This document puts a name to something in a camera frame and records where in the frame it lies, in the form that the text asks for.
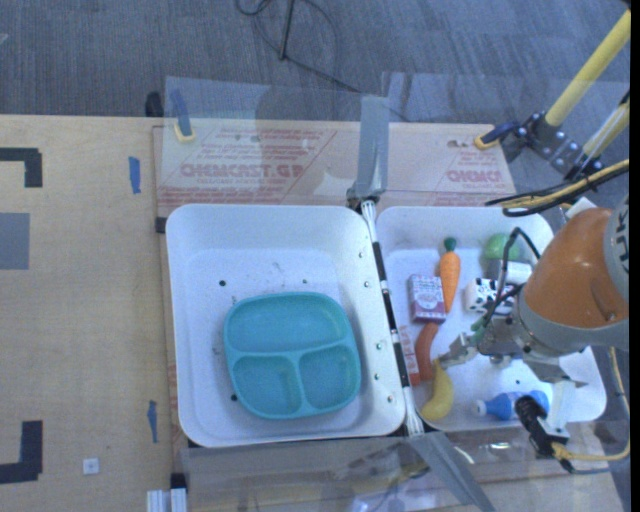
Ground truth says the green round fruit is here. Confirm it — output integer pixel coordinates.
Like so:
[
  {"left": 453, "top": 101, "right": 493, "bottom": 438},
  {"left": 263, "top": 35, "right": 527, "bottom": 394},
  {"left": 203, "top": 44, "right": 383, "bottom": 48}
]
[{"left": 481, "top": 232, "right": 522, "bottom": 262}]

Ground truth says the blue bottle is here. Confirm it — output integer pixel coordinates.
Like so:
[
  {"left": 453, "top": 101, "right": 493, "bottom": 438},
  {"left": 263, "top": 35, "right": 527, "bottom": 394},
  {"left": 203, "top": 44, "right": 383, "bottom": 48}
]
[{"left": 474, "top": 389, "right": 551, "bottom": 422}]

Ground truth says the black cylinder on white bracket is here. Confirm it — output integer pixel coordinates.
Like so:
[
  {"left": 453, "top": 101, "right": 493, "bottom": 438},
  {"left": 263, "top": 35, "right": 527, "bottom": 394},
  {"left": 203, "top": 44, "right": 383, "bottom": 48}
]
[{"left": 513, "top": 378, "right": 581, "bottom": 459}]

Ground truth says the orange and white packet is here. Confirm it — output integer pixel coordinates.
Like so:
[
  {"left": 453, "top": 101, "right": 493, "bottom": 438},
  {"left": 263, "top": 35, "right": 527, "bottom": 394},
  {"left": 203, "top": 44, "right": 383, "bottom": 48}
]
[{"left": 399, "top": 324, "right": 422, "bottom": 387}]

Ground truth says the white plastic tray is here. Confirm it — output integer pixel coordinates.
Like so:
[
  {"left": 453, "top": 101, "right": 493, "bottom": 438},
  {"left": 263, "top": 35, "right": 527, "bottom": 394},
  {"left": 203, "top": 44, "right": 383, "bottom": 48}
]
[
  {"left": 164, "top": 202, "right": 407, "bottom": 449},
  {"left": 374, "top": 205, "right": 609, "bottom": 434}
]

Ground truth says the pink carton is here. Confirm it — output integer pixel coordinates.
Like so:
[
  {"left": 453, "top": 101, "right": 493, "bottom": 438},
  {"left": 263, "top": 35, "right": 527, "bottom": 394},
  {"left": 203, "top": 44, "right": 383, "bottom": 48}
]
[{"left": 406, "top": 273, "right": 447, "bottom": 324}]

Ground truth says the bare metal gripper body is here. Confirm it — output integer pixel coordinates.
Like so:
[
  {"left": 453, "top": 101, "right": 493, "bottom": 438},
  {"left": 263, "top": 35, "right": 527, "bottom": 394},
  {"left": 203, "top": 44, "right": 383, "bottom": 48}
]
[{"left": 474, "top": 315, "right": 532, "bottom": 362}]

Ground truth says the white black cow-print carton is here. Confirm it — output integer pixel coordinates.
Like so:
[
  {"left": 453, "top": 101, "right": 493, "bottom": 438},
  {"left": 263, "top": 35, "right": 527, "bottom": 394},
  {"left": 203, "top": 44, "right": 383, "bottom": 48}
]
[{"left": 464, "top": 277, "right": 517, "bottom": 316}]

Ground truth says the brown cardboard board red print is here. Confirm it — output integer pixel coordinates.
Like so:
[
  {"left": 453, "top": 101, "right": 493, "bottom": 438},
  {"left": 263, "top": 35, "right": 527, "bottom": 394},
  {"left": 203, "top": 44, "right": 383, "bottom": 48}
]
[{"left": 152, "top": 122, "right": 621, "bottom": 490}]

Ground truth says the orange carrot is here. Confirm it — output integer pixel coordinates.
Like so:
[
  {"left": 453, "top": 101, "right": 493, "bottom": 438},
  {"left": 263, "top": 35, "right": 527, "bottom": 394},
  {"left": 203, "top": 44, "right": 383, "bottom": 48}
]
[{"left": 438, "top": 236, "right": 462, "bottom": 315}]

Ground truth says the yellow banana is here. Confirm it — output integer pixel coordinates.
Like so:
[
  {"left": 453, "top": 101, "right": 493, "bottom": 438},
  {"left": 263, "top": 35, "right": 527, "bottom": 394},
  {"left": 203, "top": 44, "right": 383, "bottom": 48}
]
[{"left": 420, "top": 358, "right": 456, "bottom": 422}]

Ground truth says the blue divided plate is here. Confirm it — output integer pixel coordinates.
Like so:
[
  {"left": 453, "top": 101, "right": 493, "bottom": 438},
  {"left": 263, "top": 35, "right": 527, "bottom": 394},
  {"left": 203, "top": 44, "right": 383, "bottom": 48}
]
[{"left": 222, "top": 291, "right": 363, "bottom": 421}]

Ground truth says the orange sausage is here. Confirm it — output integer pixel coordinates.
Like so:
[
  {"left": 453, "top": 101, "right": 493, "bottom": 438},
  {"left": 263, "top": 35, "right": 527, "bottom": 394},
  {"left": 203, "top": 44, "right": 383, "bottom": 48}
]
[{"left": 414, "top": 322, "right": 440, "bottom": 383}]

